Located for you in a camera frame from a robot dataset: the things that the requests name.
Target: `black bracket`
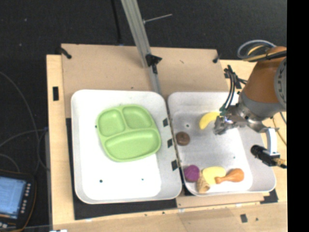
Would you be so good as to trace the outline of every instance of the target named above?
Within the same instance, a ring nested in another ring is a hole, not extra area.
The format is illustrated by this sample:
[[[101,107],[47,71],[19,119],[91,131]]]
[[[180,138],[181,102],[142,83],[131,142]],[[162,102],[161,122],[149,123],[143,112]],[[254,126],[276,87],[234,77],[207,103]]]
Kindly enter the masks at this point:
[[[162,58],[160,58],[160,57],[157,57],[157,56],[154,56],[154,55],[151,55],[151,54],[146,55],[147,64],[148,64],[149,67],[150,66],[152,67],[154,74],[158,74],[158,70],[156,68],[156,65],[161,60],[162,60]]]

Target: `white tray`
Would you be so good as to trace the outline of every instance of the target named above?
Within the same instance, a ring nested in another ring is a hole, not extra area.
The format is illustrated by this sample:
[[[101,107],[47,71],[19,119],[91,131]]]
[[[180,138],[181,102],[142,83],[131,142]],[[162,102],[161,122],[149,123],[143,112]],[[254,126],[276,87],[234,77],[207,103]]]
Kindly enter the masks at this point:
[[[168,105],[174,135],[184,131],[190,136],[186,146],[177,145],[182,171],[186,166],[196,165],[199,169],[221,166],[228,172],[241,168],[245,177],[241,182],[224,181],[212,185],[200,194],[196,183],[184,181],[187,189],[196,196],[222,195],[245,192],[267,192],[274,189],[276,178],[271,167],[256,159],[250,152],[253,145],[262,145],[260,134],[248,127],[227,130],[226,134],[215,135],[214,121],[204,130],[199,128],[201,117],[219,111],[228,93],[226,92],[179,92],[169,96]]]
[[[105,109],[137,104],[152,115],[161,135],[161,148],[146,158],[115,162],[104,152],[96,118]],[[148,91],[79,90],[71,99],[75,191],[85,203],[120,203],[173,199],[182,189],[164,99]]]

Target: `aluminum extrusion bar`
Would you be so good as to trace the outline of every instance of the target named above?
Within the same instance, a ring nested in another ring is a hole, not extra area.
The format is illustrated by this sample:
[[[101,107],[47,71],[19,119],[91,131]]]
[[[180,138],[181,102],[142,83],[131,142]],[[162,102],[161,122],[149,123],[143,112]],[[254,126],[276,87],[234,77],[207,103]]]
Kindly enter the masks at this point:
[[[143,67],[148,68],[146,56],[151,54],[151,50],[137,0],[121,0],[121,3],[128,20],[135,45],[140,53],[142,65]],[[153,86],[153,91],[161,94],[158,75],[153,72],[152,68],[149,68],[149,75]]]

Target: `brown round toy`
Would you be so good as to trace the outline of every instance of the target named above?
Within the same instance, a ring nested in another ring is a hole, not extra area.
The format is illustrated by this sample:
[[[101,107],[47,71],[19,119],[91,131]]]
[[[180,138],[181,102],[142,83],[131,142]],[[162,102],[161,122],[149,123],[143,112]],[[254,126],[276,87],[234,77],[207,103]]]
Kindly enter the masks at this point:
[[[189,144],[190,137],[187,133],[181,131],[181,132],[176,134],[176,141],[177,141],[177,144],[179,144],[181,146],[185,146],[185,145]]]

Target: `device screen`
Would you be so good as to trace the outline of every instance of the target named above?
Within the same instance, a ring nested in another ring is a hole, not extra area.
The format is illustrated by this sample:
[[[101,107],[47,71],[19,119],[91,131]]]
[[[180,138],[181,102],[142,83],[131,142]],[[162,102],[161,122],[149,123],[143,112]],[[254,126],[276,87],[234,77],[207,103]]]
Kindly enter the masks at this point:
[[[26,183],[0,176],[0,217],[17,219]]]

